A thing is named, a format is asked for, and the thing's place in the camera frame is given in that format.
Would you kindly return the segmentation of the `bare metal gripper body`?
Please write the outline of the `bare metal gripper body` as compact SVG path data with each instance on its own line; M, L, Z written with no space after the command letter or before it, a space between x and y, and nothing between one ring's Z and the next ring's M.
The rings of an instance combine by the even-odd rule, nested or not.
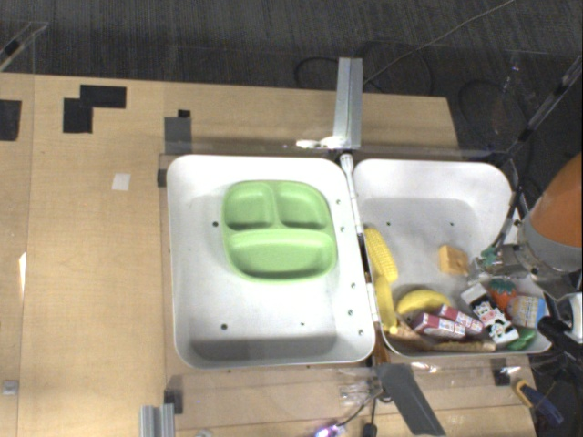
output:
M468 266L467 284L487 282L492 279L510 279L512 281L540 281L539 266L529 261L519 244L489 246L479 256L471 260Z

